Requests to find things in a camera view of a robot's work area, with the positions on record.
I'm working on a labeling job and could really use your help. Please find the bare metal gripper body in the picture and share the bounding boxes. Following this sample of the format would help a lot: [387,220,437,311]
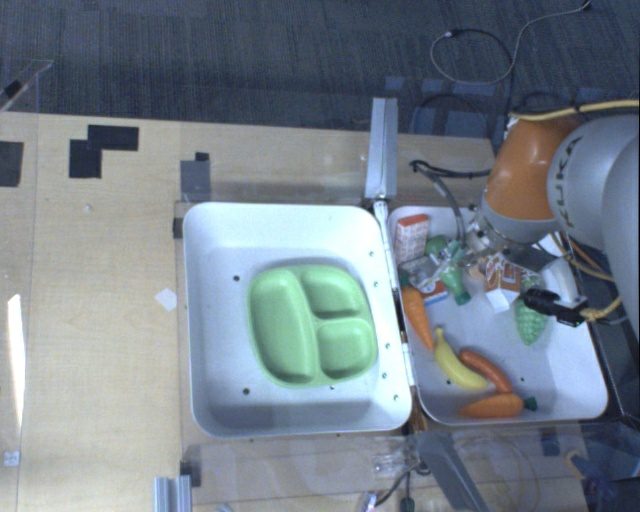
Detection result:
[462,219,509,271]

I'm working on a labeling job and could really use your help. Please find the green bottle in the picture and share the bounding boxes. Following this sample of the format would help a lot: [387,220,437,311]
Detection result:
[438,245,473,307]

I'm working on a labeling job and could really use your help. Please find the red and white packet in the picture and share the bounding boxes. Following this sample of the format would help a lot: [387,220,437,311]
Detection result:
[408,259,450,307]

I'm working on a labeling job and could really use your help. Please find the green grapes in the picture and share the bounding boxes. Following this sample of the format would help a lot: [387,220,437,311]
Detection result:
[514,298,549,347]

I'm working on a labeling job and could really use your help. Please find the orange carrot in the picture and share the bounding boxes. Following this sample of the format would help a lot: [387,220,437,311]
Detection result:
[400,284,436,352]
[458,392,539,420]

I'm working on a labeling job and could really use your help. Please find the yellow banana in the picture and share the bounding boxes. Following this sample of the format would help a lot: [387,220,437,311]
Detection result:
[433,326,491,392]

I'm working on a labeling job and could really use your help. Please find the orange-red sausage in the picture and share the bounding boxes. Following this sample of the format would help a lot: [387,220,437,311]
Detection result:
[459,348,514,395]

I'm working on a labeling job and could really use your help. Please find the white plastic tray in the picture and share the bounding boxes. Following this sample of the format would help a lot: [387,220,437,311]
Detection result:
[386,203,611,427]
[181,201,414,441]

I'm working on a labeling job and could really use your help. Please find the green divided plate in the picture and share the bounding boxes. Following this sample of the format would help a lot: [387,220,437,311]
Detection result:
[246,264,379,390]

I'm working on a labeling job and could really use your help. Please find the black cylinder on white bracket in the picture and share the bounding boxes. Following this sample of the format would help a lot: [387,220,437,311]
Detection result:
[521,254,589,328]

